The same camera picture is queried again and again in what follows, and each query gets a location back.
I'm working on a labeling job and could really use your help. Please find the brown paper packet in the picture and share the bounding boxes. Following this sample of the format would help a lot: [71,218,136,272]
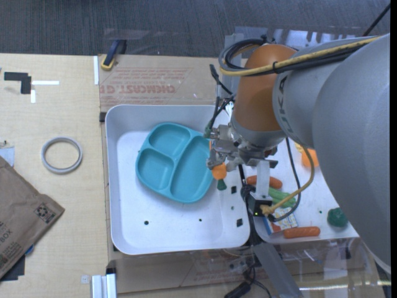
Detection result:
[0,155,66,281]

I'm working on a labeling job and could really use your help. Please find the white plastic tray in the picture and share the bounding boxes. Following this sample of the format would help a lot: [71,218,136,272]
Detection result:
[104,104,251,256]
[238,141,360,245]

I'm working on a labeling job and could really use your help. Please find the white tape ring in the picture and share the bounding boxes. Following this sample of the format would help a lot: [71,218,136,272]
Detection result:
[40,136,84,175]

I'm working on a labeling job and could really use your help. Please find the orange and yellow toy food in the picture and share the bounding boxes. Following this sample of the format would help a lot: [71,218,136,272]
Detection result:
[294,143,320,169]

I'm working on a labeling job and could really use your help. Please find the brown cardboard board red print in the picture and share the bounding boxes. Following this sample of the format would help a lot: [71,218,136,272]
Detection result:
[98,53,375,294]

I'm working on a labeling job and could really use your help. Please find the orange toy carrot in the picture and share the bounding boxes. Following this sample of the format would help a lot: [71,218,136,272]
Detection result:
[211,163,228,192]

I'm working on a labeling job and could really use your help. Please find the blue divided plate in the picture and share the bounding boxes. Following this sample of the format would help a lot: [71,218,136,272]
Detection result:
[135,122,215,204]

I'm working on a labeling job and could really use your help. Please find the orange toy sausage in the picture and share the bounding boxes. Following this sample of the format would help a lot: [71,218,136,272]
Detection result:
[246,174,283,190]
[282,226,321,240]

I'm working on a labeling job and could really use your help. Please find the green toy broccoli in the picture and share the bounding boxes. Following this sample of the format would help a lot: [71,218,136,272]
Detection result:
[326,207,349,228]

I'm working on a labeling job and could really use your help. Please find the small colourful carton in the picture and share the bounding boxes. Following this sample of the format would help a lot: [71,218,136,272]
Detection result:
[263,206,299,236]

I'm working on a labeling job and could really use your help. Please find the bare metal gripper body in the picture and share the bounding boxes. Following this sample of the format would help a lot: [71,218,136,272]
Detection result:
[210,124,279,170]

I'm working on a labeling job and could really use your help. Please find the green toy bean pods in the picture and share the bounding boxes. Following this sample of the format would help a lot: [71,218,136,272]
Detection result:
[267,187,298,208]

